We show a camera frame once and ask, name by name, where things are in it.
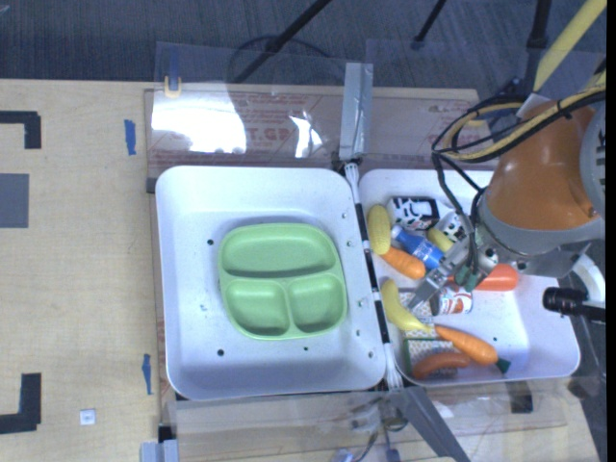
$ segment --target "toy banana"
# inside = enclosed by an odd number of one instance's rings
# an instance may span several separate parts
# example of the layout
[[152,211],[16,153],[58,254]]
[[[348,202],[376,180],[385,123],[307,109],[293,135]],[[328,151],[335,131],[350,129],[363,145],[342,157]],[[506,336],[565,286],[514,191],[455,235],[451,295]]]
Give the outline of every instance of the toy banana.
[[392,279],[388,279],[381,286],[381,300],[385,308],[387,320],[404,332],[423,330],[430,332],[430,326],[421,323],[415,315],[409,312],[400,302],[398,286]]
[[390,230],[387,209],[382,205],[373,205],[368,211],[368,239],[372,251],[377,255],[383,255],[389,250],[392,244]]

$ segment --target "yellow banana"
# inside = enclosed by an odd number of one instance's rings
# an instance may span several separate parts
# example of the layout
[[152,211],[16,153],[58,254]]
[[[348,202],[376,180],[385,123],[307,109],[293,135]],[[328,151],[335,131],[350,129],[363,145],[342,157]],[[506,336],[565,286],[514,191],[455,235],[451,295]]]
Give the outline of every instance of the yellow banana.
[[388,279],[381,286],[381,300],[385,308],[387,320],[404,332],[423,330],[430,332],[429,325],[421,323],[415,315],[402,306],[398,286],[392,279]]
[[368,239],[372,251],[377,255],[387,253],[392,245],[391,229],[387,209],[382,205],[373,205],[368,211]]
[[430,242],[436,244],[443,253],[453,246],[453,241],[443,231],[439,231],[435,227],[427,230],[427,238]]

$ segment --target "blue tape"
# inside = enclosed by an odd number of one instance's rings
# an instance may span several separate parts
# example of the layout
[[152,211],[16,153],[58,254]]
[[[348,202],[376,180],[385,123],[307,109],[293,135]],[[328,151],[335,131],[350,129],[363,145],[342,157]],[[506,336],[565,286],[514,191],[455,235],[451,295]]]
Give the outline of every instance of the blue tape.
[[134,156],[137,154],[135,146],[137,145],[137,136],[135,135],[135,122],[130,119],[124,120],[124,137],[126,138],[126,148],[128,155]]
[[152,395],[152,367],[150,366],[150,355],[143,355],[143,363],[141,364],[141,371],[143,372],[143,379],[145,380],[145,388],[147,394]]

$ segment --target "blue bottle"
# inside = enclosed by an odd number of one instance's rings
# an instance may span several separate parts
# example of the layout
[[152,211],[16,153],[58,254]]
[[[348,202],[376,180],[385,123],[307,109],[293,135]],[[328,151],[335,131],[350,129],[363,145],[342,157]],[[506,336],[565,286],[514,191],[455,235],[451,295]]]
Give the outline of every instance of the blue bottle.
[[426,269],[439,267],[443,252],[423,236],[411,235],[395,224],[392,228],[392,238],[399,242],[407,253],[419,258]]

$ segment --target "green divided plate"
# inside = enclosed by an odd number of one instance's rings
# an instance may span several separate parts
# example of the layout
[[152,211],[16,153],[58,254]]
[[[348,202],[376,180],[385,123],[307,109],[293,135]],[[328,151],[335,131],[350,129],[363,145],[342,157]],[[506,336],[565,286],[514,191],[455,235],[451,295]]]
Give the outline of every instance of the green divided plate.
[[347,314],[336,246],[310,224],[255,224],[230,231],[220,244],[218,273],[229,320],[255,339],[321,334]]

